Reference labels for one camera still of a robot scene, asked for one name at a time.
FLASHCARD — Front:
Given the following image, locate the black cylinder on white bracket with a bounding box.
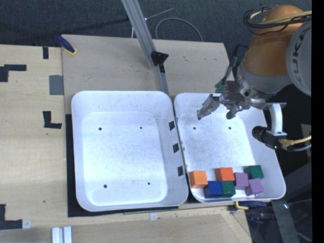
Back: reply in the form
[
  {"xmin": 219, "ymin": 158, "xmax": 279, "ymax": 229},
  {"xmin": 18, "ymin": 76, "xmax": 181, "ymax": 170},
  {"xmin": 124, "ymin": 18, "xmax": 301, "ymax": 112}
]
[{"xmin": 251, "ymin": 102, "xmax": 288, "ymax": 150}]

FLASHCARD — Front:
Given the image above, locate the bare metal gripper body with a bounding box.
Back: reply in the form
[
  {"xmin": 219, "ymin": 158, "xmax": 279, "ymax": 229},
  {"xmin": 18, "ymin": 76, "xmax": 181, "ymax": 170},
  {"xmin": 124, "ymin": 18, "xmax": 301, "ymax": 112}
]
[{"xmin": 218, "ymin": 80, "xmax": 267, "ymax": 111}]

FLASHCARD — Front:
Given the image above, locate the green cube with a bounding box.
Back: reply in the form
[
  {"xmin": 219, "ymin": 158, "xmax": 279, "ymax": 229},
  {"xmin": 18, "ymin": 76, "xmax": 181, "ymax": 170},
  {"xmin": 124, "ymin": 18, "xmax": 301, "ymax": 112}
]
[
  {"xmin": 221, "ymin": 180, "xmax": 236, "ymax": 198},
  {"xmin": 244, "ymin": 165, "xmax": 265, "ymax": 180}
]

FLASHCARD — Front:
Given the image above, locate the white plastic tray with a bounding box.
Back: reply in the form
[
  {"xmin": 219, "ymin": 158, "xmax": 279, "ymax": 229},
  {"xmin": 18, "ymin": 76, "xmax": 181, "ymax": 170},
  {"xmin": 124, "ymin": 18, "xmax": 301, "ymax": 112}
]
[
  {"xmin": 71, "ymin": 90, "xmax": 189, "ymax": 212},
  {"xmin": 173, "ymin": 92, "xmax": 287, "ymax": 204}
]

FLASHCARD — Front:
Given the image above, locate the blue cube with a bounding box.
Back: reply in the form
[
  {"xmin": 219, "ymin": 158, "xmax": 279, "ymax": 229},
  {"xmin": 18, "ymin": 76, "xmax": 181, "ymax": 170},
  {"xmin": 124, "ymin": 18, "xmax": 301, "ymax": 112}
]
[{"xmin": 203, "ymin": 180, "xmax": 224, "ymax": 199}]

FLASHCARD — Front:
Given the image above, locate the orange cube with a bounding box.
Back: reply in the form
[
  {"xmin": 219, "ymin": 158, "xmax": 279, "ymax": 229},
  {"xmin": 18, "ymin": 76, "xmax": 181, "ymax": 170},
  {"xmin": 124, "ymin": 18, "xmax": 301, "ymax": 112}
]
[
  {"xmin": 215, "ymin": 167, "xmax": 236, "ymax": 182},
  {"xmin": 188, "ymin": 170, "xmax": 209, "ymax": 189}
]

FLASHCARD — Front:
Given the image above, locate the purple cube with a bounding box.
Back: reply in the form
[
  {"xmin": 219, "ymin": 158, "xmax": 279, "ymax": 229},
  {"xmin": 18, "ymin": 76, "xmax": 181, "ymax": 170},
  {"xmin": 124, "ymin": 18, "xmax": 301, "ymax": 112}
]
[
  {"xmin": 234, "ymin": 172, "xmax": 250, "ymax": 190},
  {"xmin": 244, "ymin": 178, "xmax": 265, "ymax": 197}
]

